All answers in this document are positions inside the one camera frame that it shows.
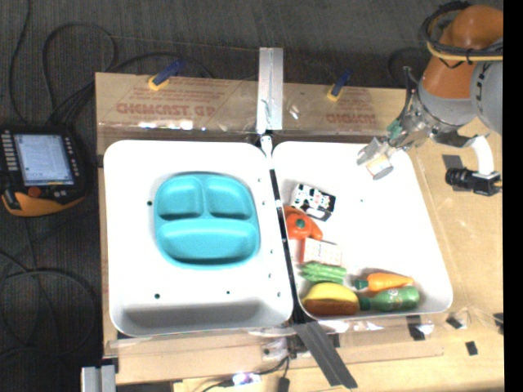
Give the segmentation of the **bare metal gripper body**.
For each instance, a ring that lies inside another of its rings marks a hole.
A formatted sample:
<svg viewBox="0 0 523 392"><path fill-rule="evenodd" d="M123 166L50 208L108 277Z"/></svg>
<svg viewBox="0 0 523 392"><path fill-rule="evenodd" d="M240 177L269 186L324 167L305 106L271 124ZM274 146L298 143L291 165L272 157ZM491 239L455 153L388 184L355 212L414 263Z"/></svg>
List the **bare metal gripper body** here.
<svg viewBox="0 0 523 392"><path fill-rule="evenodd" d="M387 141L395 149L407 150L426 139L438 139L448 130L447 124L430 114L419 95L407 95L399 116L387 127Z"/></svg>

